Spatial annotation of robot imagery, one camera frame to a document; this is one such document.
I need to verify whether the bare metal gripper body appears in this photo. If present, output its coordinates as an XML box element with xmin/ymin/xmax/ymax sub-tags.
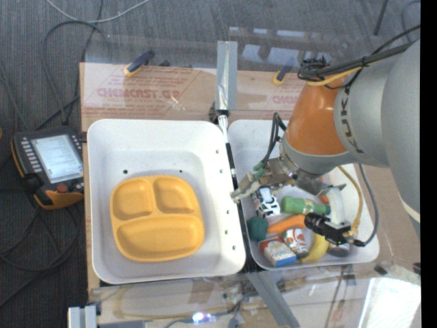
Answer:
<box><xmin>251</xmin><ymin>158</ymin><xmax>310</xmax><ymax>189</ymax></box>

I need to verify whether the white black cow-print carton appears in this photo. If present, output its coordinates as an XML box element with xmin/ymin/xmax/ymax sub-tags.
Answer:
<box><xmin>251</xmin><ymin>185</ymin><xmax>281</xmax><ymax>219</ymax></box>

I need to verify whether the green bottle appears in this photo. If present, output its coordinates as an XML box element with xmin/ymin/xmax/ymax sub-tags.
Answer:
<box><xmin>280</xmin><ymin>195</ymin><xmax>331</xmax><ymax>216</ymax></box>

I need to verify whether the thin black and white rod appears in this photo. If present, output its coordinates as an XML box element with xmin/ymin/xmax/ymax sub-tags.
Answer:
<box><xmin>218</xmin><ymin>114</ymin><xmax>240</xmax><ymax>193</ymax></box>

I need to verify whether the white plastic tray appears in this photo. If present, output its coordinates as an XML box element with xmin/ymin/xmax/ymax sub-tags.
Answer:
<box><xmin>227</xmin><ymin>119</ymin><xmax>380</xmax><ymax>271</ymax></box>
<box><xmin>86</xmin><ymin>118</ymin><xmax>246</xmax><ymax>285</ymax></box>

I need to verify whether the orange carrot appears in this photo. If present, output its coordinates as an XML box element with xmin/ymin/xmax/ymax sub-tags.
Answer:
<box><xmin>266</xmin><ymin>213</ymin><xmax>307</xmax><ymax>234</ymax></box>

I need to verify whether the red and white can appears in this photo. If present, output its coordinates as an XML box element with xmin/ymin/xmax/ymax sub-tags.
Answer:
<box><xmin>281</xmin><ymin>227</ymin><xmax>310</xmax><ymax>258</ymax></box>

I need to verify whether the red white blue carton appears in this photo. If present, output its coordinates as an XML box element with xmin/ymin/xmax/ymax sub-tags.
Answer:
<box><xmin>258</xmin><ymin>236</ymin><xmax>297</xmax><ymax>268</ymax></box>

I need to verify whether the yellow banana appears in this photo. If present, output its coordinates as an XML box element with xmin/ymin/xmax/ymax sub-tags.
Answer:
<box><xmin>300</xmin><ymin>232</ymin><xmax>330</xmax><ymax>263</ymax></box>

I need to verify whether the silver can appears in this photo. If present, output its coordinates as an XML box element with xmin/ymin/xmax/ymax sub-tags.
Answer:
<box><xmin>326</xmin><ymin>241</ymin><xmax>351</xmax><ymax>258</ymax></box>

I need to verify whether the yellow divided plate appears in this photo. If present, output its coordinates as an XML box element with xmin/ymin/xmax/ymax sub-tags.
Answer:
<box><xmin>109</xmin><ymin>174</ymin><xmax>206</xmax><ymax>263</ymax></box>

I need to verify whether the brown cardboard board red print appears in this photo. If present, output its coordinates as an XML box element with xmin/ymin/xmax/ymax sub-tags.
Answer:
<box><xmin>79</xmin><ymin>62</ymin><xmax>421</xmax><ymax>324</ymax></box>

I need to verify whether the black block with thin wires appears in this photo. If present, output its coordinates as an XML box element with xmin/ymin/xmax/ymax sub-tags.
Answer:
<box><xmin>208</xmin><ymin>101</ymin><xmax>233</xmax><ymax>120</ymax></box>

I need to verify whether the black cylinder on white bracket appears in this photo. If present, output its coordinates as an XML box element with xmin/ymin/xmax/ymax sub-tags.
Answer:
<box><xmin>303</xmin><ymin>187</ymin><xmax>352</xmax><ymax>246</ymax></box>

